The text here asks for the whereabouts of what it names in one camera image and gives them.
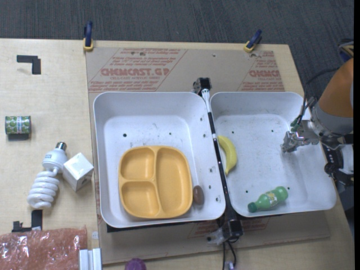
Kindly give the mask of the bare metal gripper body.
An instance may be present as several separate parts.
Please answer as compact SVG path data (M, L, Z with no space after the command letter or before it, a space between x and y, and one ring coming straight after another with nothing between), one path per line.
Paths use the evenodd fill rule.
M318 121L302 120L297 132L306 138L306 145L322 143L325 146L340 146L345 144L343 135L333 133Z

